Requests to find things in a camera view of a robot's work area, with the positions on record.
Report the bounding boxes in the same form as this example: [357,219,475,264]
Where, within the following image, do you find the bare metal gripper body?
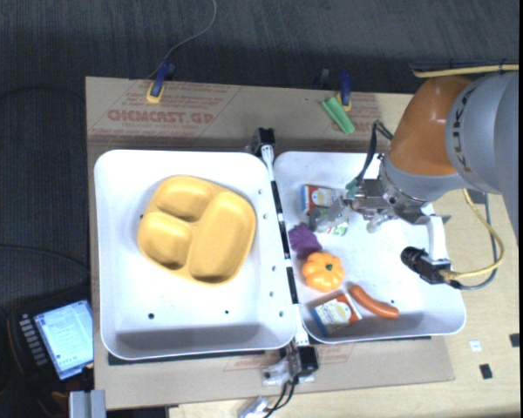
[351,179,429,219]

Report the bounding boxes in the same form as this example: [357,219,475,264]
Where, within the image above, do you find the white green and red packet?
[324,219,350,237]

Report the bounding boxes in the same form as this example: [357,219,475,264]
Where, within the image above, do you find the orange and white carton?
[300,183,343,215]

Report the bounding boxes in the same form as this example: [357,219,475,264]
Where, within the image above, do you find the purple grapes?
[287,221,324,261]

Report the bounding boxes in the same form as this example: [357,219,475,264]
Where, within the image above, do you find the thin black and white rod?
[260,145,309,347]

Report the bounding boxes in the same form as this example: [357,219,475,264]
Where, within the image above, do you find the orange pumpkin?
[301,251,346,293]

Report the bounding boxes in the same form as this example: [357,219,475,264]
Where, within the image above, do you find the white plastic tray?
[92,148,299,361]
[272,150,468,345]

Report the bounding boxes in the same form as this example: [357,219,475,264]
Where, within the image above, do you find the yellow and blue carton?
[309,293,363,339]

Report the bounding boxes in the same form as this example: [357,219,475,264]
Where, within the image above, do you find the orange sausage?
[348,283,401,320]

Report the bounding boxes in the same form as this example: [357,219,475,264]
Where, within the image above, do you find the yellow divided plate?
[136,173,258,286]

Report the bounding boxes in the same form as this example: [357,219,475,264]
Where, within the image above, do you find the brown cardboard board red print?
[85,76,457,411]

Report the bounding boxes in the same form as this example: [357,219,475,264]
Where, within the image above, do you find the black cylinder on white bracket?
[400,213,453,286]

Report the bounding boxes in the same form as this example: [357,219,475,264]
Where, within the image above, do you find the black block with thin wires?
[252,126,276,154]
[287,345,320,377]

